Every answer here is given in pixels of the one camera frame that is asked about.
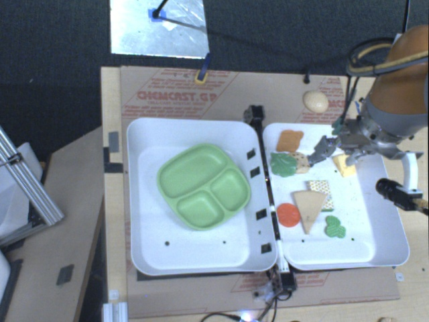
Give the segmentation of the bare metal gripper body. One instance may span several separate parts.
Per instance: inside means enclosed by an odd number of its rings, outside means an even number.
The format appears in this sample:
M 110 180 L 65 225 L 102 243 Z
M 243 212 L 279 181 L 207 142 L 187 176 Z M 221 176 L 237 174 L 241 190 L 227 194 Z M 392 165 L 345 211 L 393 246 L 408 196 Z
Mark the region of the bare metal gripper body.
M 406 153 L 398 144 L 414 135 L 411 117 L 386 117 L 376 121 L 371 117 L 338 118 L 336 121 L 337 146 L 345 153 L 355 149 L 367 155 L 380 154 L 390 160 L 400 160 Z

